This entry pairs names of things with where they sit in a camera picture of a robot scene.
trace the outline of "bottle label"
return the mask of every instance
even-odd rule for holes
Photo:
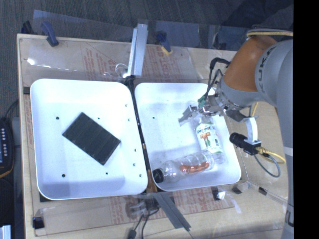
[[[222,152],[216,129],[212,123],[199,124],[196,134],[201,149],[207,149],[210,153]]]

